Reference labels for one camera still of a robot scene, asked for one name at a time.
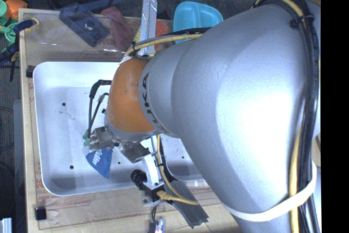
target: black bracket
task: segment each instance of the black bracket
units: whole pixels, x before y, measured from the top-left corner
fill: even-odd
[[[40,206],[35,208],[35,219],[36,220],[45,220],[46,216],[46,208],[44,206]]]
[[[35,69],[35,66],[28,65],[27,72],[26,72],[26,77],[27,78],[32,78],[33,77],[34,69]]]

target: cable tie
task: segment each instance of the cable tie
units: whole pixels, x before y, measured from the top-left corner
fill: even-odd
[[[130,56],[136,56],[137,50],[135,49],[135,46],[136,46],[136,42],[135,42],[135,41],[132,41],[132,43],[131,43],[131,49],[133,50],[133,52],[130,53]]]
[[[297,19],[293,19],[289,22],[289,25],[292,27],[292,28],[296,28],[298,26],[298,24],[300,24],[303,20],[305,19],[312,19],[314,20],[314,15],[313,14],[309,14],[309,15],[303,15],[303,16],[300,16],[298,17]]]
[[[224,204],[223,205],[233,216],[237,218],[244,219],[250,222],[267,222],[269,220],[282,216],[283,214],[289,212],[292,209],[299,207],[300,205],[304,204],[308,200],[308,198],[313,194],[315,190],[316,171],[317,171],[316,165],[314,162],[312,162],[312,179],[308,183],[308,185],[303,190],[296,193],[294,196],[287,198],[283,202],[275,205],[274,207],[266,210],[265,212],[244,213],[244,212],[240,212],[232,208],[229,208]]]

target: orange toy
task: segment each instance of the orange toy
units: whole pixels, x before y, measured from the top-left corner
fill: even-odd
[[[28,4],[23,0],[6,0],[7,12],[4,15],[7,19],[18,19],[18,10],[27,8]]]

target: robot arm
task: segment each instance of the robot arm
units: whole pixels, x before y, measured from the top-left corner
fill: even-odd
[[[320,38],[320,7],[308,6]],[[316,121],[314,115],[304,124],[312,73],[304,37],[290,26],[292,20],[283,7],[269,3],[149,61],[125,61],[110,90],[107,127],[125,142],[160,133],[181,138],[227,208],[273,208],[290,196],[298,132],[314,122],[310,136],[320,132],[320,109]],[[235,218],[243,232],[291,232],[288,213],[264,222]]]

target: yellow cable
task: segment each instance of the yellow cable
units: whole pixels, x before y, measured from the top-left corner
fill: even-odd
[[[153,41],[137,45],[134,48],[128,50],[125,53],[125,56],[129,56],[134,51],[139,51],[140,49],[143,49],[143,48],[149,47],[149,46],[153,46],[155,44],[161,44],[161,43],[175,41],[175,40],[197,39],[201,35],[202,35],[202,33],[201,34],[189,34],[189,35],[174,35],[174,36],[171,36],[171,37],[164,37],[164,38],[160,38],[160,39],[154,38]]]
[[[255,5],[257,5],[260,1],[262,1],[262,0],[257,0],[257,1],[255,2]],[[293,10],[299,17],[304,16],[302,9],[301,9],[297,4],[295,4],[295,2],[293,2],[292,0],[281,0],[281,1],[285,2],[289,7],[291,7],[292,10]]]
[[[173,195],[170,195],[168,194],[167,192],[163,191],[163,190],[159,190],[157,192],[157,196],[161,199],[161,200],[166,200],[166,201],[178,201],[178,202],[182,202],[182,203],[186,203],[186,204],[189,204],[189,205],[198,205],[197,202],[195,201],[191,201],[191,200],[188,200],[188,199],[182,199],[182,198],[179,198],[179,197],[175,197]]]
[[[292,158],[291,158],[291,167],[290,167],[290,176],[289,176],[289,186],[288,192],[290,197],[296,195],[297,193],[297,181],[298,181],[298,153],[299,153],[299,142],[300,142],[300,132],[302,131],[302,125],[299,128],[296,141],[294,142]],[[299,233],[298,225],[298,209],[294,208],[290,211],[290,221],[291,221],[291,231],[292,233]]]
[[[157,135],[157,157],[158,157],[158,164],[160,164],[160,143],[161,143],[161,138],[160,138],[160,135]],[[183,197],[182,195],[180,195],[174,188],[173,186],[171,186],[169,180],[167,179],[166,175],[165,175],[165,172],[164,172],[164,169],[162,166],[159,166],[159,170],[160,170],[160,173],[163,177],[163,180],[165,181],[166,185],[172,190],[173,193],[175,193],[179,199],[181,199],[181,202],[183,203],[187,203],[187,204],[191,204],[191,205],[198,205],[198,202],[196,201],[192,201],[192,200],[189,200],[185,197]]]
[[[32,30],[33,28],[37,28],[40,25],[40,22],[39,22],[39,20],[36,17],[31,18],[31,20],[35,21],[37,24],[31,26],[30,28],[28,28],[27,29],[28,31]]]

